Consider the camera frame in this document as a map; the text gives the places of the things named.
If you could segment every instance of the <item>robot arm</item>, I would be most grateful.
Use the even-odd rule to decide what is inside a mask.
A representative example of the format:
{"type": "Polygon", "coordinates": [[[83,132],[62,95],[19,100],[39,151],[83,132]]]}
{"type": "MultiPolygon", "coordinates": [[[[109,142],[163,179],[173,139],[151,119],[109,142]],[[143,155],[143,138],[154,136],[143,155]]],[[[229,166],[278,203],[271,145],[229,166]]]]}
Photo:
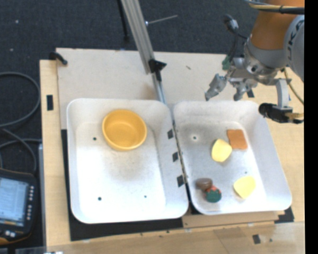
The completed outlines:
{"type": "Polygon", "coordinates": [[[288,106],[287,85],[290,79],[275,78],[278,71],[290,67],[304,82],[304,4],[305,0],[247,0],[260,12],[251,36],[244,45],[243,57],[234,57],[239,27],[229,15],[224,18],[227,29],[235,35],[224,68],[225,76],[216,74],[205,93],[208,101],[218,95],[229,82],[236,88],[234,100],[256,87],[258,83],[277,87],[278,105],[263,104],[260,113],[277,122],[302,122],[295,119],[288,106]]]}

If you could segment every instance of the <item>dark floor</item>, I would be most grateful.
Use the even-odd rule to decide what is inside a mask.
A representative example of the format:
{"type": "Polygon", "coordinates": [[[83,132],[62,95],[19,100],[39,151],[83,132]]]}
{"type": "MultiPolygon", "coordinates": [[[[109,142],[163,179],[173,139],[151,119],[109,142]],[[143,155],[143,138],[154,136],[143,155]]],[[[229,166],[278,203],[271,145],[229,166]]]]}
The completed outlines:
{"type": "MultiPolygon", "coordinates": [[[[154,51],[227,53],[232,35],[223,15],[237,19],[240,32],[248,36],[257,14],[242,0],[139,1],[147,21],[178,15],[148,27],[154,51]]],[[[0,72],[21,72],[39,83],[39,60],[60,47],[136,50],[132,38],[123,41],[117,0],[0,0],[0,72]]],[[[30,81],[0,77],[0,124],[25,116],[37,99],[30,81]]],[[[41,139],[40,110],[9,129],[21,138],[41,139]]],[[[0,144],[7,140],[0,131],[0,144]]],[[[37,153],[37,144],[30,145],[37,153]]],[[[2,156],[7,169],[33,169],[31,155],[19,144],[3,149],[2,156]]],[[[41,231],[39,216],[32,236],[11,248],[41,246],[41,231]]]]}

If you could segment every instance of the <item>green object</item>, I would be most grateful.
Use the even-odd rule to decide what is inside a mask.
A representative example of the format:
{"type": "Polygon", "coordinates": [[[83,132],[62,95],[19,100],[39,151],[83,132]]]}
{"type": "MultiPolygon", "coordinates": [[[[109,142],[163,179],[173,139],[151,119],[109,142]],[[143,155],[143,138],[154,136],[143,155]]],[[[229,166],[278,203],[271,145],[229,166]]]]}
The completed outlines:
{"type": "Polygon", "coordinates": [[[212,186],[210,189],[206,190],[205,194],[206,200],[208,202],[216,203],[222,199],[221,191],[215,186],[212,186]]]}
{"type": "Polygon", "coordinates": [[[229,66],[230,66],[230,60],[229,60],[229,56],[226,56],[225,59],[222,62],[223,64],[223,70],[228,70],[229,66]]]}

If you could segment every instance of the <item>white tray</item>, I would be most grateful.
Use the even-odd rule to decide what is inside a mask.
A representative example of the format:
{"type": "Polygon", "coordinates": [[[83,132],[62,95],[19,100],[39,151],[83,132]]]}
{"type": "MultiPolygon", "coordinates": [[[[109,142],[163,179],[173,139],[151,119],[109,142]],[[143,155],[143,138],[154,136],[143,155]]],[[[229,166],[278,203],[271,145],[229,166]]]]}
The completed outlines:
{"type": "Polygon", "coordinates": [[[188,209],[172,117],[158,101],[76,99],[67,107],[70,204],[83,223],[112,223],[181,217],[188,209]],[[142,146],[111,149],[101,124],[112,110],[126,108],[145,121],[142,146]]]}
{"type": "Polygon", "coordinates": [[[182,153],[191,200],[202,214],[281,211],[291,205],[291,193],[275,150],[266,120],[250,101],[181,102],[174,107],[177,139],[182,153]],[[223,163],[211,158],[216,139],[228,142],[227,129],[242,129],[248,148],[233,150],[223,163]],[[251,175],[256,188],[240,198],[233,183],[251,175]],[[207,202],[195,182],[211,178],[222,192],[217,203],[207,202]]]}

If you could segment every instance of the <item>control screen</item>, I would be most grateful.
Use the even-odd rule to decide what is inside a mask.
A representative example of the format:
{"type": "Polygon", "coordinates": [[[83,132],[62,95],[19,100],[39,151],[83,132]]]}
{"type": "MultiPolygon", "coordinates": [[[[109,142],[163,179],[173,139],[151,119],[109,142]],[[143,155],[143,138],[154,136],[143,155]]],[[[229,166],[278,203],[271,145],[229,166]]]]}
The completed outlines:
{"type": "Polygon", "coordinates": [[[0,177],[0,222],[22,226],[29,184],[0,177]]]}

